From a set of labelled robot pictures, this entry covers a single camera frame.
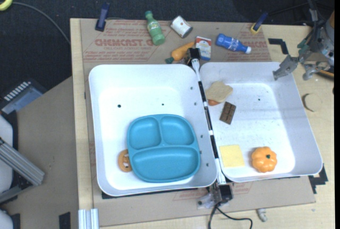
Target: black connector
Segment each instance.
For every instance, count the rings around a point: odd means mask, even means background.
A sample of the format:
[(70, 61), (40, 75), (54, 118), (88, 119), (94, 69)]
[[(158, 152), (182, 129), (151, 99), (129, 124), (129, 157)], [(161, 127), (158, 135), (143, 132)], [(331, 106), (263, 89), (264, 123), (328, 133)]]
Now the black connector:
[(184, 61), (188, 66), (191, 66), (192, 59), (201, 59), (201, 51), (199, 48), (188, 48)]
[(229, 202), (233, 198), (233, 193), (230, 185), (220, 185), (219, 190), (221, 193), (221, 203)]

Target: blue plate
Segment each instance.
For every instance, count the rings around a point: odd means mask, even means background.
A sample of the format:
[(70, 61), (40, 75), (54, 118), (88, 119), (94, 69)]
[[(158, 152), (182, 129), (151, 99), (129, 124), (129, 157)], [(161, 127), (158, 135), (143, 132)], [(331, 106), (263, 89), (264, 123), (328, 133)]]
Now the blue plate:
[(139, 117), (130, 124), (127, 134), (131, 167), (144, 181), (179, 181), (193, 176), (200, 167), (195, 132), (181, 116)]

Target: yellow object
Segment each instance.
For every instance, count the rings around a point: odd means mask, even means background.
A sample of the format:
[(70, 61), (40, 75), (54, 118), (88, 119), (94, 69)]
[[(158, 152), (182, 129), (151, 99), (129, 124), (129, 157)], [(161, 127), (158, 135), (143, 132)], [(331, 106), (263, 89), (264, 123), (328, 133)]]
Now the yellow object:
[(258, 30), (254, 30), (254, 27), (255, 27), (255, 25), (256, 25), (256, 23), (254, 23), (251, 27), (250, 27), (250, 32), (253, 34), (253, 35), (256, 35), (258, 32), (259, 32), (259, 30), (260, 30), (260, 28), (261, 28), (261, 26), (259, 27), (259, 29)]
[(240, 145), (219, 147), (224, 167), (244, 167), (244, 160)]
[(252, 154), (252, 165), (259, 172), (271, 172), (277, 164), (276, 153), (269, 147), (259, 147)]
[(13, 0), (5, 0), (2, 4), (0, 4), (0, 11), (5, 11), (8, 7), (12, 5)]
[(188, 50), (188, 48), (191, 48), (195, 45), (195, 42), (190, 42), (190, 43), (187, 43), (177, 49), (174, 49), (172, 52), (171, 52), (171, 57), (175, 60), (175, 61), (179, 61), (181, 60), (184, 56), (185, 56), (185, 53), (186, 51)]

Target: blue spray bottle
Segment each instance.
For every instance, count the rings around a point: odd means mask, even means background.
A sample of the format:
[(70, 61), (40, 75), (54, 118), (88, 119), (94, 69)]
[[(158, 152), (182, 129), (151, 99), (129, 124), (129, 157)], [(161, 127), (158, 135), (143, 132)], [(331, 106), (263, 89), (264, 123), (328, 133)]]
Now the blue spray bottle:
[(229, 49), (233, 52), (250, 54), (251, 47), (244, 46), (239, 40), (220, 33), (216, 38), (216, 45)]

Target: orange pumpkin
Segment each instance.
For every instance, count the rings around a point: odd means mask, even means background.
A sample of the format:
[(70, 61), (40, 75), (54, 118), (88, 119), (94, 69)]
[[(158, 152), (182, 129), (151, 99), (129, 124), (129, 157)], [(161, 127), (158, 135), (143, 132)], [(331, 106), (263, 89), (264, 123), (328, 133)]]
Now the orange pumpkin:
[(271, 172), (277, 164), (276, 153), (269, 147), (259, 147), (252, 154), (252, 165), (259, 172)]

